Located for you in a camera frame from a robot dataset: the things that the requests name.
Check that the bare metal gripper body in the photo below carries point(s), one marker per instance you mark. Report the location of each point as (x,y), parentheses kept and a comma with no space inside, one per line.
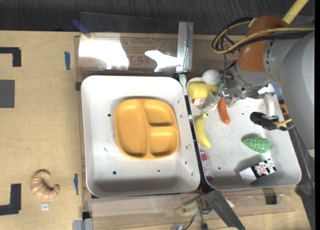
(240,91)

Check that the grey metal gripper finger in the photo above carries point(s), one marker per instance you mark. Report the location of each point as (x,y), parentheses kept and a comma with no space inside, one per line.
(232,101)
(211,103)

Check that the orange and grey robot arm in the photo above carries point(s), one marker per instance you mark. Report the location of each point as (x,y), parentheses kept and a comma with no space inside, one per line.
(295,73)

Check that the white and red packet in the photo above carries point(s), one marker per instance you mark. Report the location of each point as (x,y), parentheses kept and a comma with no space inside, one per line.
(198,102)

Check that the orange carrot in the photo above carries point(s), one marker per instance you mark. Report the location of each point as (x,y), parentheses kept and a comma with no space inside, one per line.
(224,113)

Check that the yellow bottle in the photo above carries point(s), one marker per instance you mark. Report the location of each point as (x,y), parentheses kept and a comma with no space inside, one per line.
(198,90)

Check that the thin black and white rod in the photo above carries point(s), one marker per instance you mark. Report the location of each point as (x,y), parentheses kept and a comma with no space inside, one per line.
(188,103)

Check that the white ball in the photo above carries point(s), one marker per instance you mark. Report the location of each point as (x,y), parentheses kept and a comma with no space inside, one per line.
(211,77)

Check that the yellow banana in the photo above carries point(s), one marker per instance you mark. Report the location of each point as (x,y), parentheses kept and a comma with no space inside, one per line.
(201,131)

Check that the white plastic tray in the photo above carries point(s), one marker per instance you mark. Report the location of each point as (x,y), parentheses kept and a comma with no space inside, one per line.
(230,148)
(100,136)

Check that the green grapes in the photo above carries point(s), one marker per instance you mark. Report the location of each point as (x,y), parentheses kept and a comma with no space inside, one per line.
(257,144)

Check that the pink and white carton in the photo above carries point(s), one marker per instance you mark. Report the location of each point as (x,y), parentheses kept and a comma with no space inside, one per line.
(206,166)

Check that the black and white cow carton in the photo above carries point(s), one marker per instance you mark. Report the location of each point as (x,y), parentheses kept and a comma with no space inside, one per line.
(262,169)

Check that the orange divided plate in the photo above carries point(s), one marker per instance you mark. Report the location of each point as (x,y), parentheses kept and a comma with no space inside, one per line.
(131,128)

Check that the yellow pole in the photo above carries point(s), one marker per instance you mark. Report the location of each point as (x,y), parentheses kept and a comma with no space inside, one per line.
(298,2)

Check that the tan croissant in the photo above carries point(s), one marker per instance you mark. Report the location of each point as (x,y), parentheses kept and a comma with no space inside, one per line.
(40,186)

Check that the black cylinder on white bracket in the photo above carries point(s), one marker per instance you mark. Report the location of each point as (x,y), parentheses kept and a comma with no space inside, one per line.
(263,120)

